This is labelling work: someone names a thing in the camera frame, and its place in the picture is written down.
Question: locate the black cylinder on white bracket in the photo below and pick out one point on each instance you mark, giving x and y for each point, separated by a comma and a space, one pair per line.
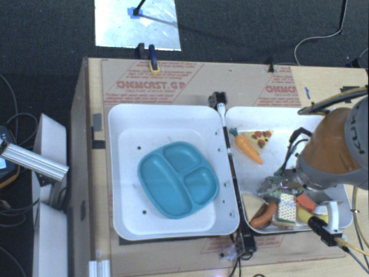
331, 215

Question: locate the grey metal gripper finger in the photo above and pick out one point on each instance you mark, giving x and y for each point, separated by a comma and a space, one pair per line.
272, 200

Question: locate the white carton with yellow pattern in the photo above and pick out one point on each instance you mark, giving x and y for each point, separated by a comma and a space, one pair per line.
286, 211

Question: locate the orange carrot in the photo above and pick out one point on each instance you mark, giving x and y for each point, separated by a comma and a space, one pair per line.
248, 147

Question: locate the yellow pizza slice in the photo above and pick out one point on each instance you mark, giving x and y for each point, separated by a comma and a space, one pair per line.
261, 137

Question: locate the white plastic tray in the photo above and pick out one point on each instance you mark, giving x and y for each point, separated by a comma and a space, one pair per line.
274, 120
129, 117

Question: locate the brown cardboard board, red print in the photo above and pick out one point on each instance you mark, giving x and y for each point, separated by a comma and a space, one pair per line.
173, 79

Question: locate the orange block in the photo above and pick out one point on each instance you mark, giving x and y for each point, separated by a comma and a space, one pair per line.
307, 202

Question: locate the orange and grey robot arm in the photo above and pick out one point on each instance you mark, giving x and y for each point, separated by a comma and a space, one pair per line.
328, 151

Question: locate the thin black and white rod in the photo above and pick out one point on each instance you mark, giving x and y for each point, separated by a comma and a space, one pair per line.
230, 154

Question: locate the tan bread slice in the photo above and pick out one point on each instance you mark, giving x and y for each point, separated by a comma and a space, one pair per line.
252, 203

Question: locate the orange sausage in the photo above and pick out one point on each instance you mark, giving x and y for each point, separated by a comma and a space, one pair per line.
263, 216

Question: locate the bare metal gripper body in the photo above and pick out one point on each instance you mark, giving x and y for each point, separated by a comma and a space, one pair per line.
284, 180

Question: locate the blue divided plate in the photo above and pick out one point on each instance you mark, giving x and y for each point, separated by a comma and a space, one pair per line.
173, 183

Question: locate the yellow banana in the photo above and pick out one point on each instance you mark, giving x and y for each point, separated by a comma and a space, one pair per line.
302, 215

